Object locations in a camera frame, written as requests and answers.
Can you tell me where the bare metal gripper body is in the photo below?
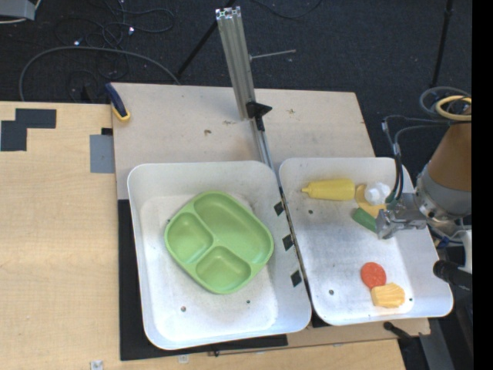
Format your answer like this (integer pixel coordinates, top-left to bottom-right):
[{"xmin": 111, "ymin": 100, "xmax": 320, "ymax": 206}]
[{"xmin": 386, "ymin": 192, "xmax": 468, "ymax": 232}]

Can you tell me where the green toy vegetable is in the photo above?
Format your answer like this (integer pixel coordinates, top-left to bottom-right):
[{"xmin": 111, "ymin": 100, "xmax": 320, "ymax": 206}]
[{"xmin": 350, "ymin": 207, "xmax": 379, "ymax": 234}]

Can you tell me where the white garlic bulb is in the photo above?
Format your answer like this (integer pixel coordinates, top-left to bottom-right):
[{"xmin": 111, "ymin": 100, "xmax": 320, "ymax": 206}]
[{"xmin": 364, "ymin": 181, "xmax": 392, "ymax": 205}]

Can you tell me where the white plastic tray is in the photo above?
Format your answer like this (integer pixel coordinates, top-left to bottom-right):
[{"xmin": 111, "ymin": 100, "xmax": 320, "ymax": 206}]
[
  {"xmin": 278, "ymin": 156, "xmax": 454, "ymax": 328},
  {"xmin": 126, "ymin": 160, "xmax": 313, "ymax": 352}
]

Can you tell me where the orange round slice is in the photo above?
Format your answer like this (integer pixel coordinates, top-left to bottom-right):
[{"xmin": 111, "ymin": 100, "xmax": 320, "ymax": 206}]
[{"xmin": 360, "ymin": 261, "xmax": 387, "ymax": 290}]

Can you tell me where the yellow mustard bottle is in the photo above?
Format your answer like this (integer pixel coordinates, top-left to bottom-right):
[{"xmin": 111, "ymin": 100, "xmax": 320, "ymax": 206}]
[{"xmin": 300, "ymin": 177, "xmax": 357, "ymax": 202}]

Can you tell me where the yellow ridged toy food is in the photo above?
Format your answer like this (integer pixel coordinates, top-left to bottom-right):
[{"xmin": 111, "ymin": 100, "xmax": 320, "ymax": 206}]
[{"xmin": 370, "ymin": 281, "xmax": 407, "ymax": 309}]

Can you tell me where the green divided plate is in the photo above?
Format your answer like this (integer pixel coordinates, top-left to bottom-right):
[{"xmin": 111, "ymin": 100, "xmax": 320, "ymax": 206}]
[{"xmin": 163, "ymin": 190, "xmax": 276, "ymax": 296}]

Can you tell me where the pale wooden board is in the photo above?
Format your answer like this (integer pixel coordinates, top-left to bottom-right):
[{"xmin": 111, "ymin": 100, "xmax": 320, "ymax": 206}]
[{"xmin": 109, "ymin": 82, "xmax": 431, "ymax": 358}]

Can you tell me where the black cylinder on white bracket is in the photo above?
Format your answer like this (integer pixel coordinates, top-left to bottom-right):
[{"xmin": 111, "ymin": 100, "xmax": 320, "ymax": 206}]
[{"xmin": 432, "ymin": 229, "xmax": 472, "ymax": 289}]

